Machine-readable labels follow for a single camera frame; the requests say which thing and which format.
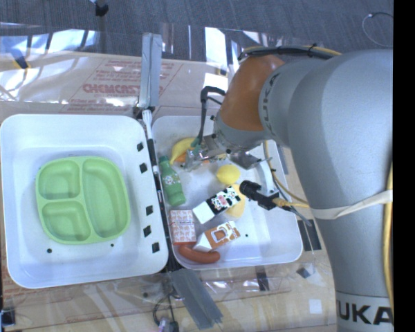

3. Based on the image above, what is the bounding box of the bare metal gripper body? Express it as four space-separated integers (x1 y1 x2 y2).
194 133 233 162

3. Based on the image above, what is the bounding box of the yellow banana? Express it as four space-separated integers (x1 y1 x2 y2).
169 136 198 166

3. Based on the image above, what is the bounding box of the green plastic bottle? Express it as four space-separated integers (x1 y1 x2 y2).
158 155 187 207

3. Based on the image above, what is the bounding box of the yellow lemon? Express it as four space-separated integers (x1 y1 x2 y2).
216 164 241 185

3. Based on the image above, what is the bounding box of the black and white cow carton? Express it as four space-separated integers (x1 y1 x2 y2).
192 184 242 225

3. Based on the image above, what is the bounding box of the yellow toy food piece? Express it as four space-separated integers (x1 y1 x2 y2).
224 184 246 220

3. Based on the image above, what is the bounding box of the pink patterned packet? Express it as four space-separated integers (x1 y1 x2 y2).
168 209 197 246

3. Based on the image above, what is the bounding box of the orange and white carton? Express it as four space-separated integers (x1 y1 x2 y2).
192 219 241 253

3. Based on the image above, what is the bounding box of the green divided plate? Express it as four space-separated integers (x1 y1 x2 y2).
35 156 131 245

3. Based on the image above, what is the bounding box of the red sausage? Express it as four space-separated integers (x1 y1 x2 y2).
178 244 221 265

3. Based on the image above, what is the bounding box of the white plastic tray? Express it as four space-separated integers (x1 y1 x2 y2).
151 115 304 271
0 113 169 289

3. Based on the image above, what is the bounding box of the brown cardboard board red print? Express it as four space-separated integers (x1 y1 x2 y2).
0 50 337 332

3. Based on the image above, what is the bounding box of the black cylinder on white bracket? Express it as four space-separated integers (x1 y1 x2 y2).
230 151 281 211

